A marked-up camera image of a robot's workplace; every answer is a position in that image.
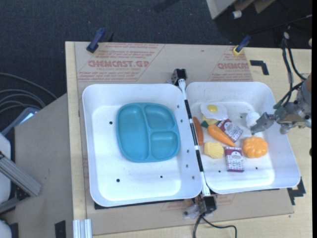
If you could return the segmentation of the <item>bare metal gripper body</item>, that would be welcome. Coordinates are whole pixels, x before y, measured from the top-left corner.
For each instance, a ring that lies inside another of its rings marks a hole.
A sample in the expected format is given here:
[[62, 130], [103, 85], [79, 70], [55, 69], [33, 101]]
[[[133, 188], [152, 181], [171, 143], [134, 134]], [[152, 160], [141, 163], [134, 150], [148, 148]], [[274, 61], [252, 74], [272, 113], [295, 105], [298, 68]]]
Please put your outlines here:
[[280, 124], [280, 133], [287, 134], [291, 128], [312, 128], [312, 108], [305, 101], [295, 100], [284, 107], [282, 102], [273, 106], [275, 121]]

